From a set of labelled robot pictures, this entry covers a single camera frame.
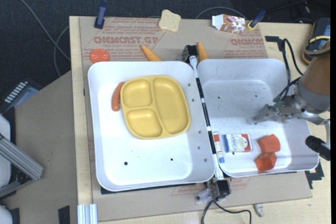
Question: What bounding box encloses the white red and blue packet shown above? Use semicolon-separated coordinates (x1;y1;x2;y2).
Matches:
212;131;226;164

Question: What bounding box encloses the white and orange carton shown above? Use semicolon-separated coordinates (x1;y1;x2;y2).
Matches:
212;14;246;35

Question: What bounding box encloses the beige bread slice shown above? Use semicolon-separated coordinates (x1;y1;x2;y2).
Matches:
157;9;182;34

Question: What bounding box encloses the black cylinder on white bracket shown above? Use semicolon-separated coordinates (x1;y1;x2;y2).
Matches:
304;118;331;162

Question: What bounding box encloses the orange cube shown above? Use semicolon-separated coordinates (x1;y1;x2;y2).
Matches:
255;152;277;172
257;134;281;153

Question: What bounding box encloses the orange round slice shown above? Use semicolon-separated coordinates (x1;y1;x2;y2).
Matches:
89;48;111;63

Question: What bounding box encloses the thin black and white rod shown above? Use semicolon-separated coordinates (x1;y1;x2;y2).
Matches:
189;56;225;180

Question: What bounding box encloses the orange carrot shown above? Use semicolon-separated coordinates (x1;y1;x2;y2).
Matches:
140;44;163;62
196;41;210;61

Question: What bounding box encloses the white red and blue carton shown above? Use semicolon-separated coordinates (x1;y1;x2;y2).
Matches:
223;133;254;153

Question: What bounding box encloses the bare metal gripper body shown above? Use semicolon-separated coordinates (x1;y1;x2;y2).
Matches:
272;95;328;125

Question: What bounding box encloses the orange sausage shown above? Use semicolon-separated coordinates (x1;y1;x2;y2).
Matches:
111;81;127;112

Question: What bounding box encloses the brown cardboard board red print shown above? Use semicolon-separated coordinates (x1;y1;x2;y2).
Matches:
78;16;313;222

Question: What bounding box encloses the yellow divided plate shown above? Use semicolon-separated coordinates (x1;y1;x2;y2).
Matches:
119;75;192;140

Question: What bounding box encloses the white plastic tray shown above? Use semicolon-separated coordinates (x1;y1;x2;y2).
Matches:
196;58;321;178
87;60;217;192

